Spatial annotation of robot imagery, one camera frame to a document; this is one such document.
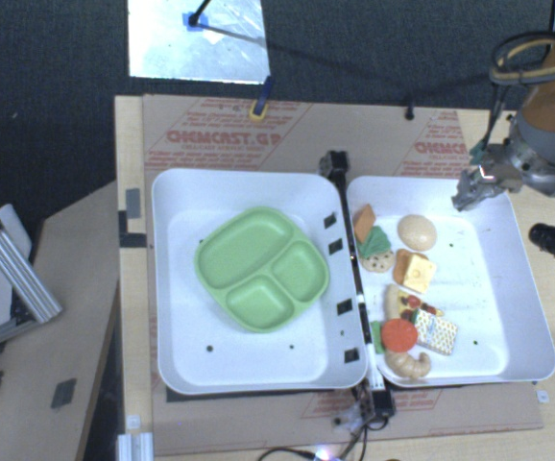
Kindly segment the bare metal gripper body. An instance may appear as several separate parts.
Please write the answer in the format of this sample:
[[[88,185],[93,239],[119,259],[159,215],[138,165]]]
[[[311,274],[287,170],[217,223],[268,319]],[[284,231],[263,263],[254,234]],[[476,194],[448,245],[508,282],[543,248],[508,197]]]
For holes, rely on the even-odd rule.
[[[485,144],[480,140],[471,149],[472,174],[495,184],[495,195],[520,192],[528,186],[543,195],[555,195],[555,165],[526,144],[505,140]]]

